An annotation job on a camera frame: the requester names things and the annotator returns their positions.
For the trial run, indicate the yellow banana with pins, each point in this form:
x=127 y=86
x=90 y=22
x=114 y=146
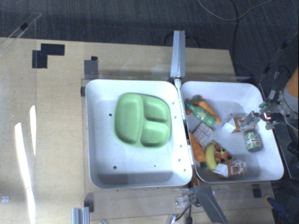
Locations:
x=209 y=156

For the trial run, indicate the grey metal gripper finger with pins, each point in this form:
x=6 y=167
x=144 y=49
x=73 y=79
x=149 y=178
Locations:
x=256 y=121
x=248 y=118

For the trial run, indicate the small orange and white carton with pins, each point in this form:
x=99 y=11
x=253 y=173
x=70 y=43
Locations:
x=233 y=125

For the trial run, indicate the small orange carrot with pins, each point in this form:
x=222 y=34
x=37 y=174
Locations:
x=208 y=108

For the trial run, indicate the pizza slice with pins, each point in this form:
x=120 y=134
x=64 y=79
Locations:
x=220 y=154

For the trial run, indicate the green plastic bottle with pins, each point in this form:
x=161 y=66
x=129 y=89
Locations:
x=202 y=114

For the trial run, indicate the green and white can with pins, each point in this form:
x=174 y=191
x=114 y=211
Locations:
x=253 y=141

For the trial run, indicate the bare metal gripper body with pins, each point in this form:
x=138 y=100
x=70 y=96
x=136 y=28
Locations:
x=288 y=113

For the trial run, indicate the white plastic tray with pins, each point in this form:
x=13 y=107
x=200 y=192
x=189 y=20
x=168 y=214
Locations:
x=233 y=94
x=105 y=162

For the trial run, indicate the white and orange packet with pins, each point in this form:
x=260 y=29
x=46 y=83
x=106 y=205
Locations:
x=202 y=134

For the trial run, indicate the large orange and white carton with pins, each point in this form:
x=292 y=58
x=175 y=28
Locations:
x=233 y=170

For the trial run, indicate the green divided plate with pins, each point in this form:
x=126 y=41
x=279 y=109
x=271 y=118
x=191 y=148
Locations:
x=128 y=120

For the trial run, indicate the large orange carrot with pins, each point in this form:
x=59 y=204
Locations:
x=196 y=149

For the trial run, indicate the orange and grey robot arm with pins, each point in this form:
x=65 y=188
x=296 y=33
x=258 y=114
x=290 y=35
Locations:
x=293 y=87

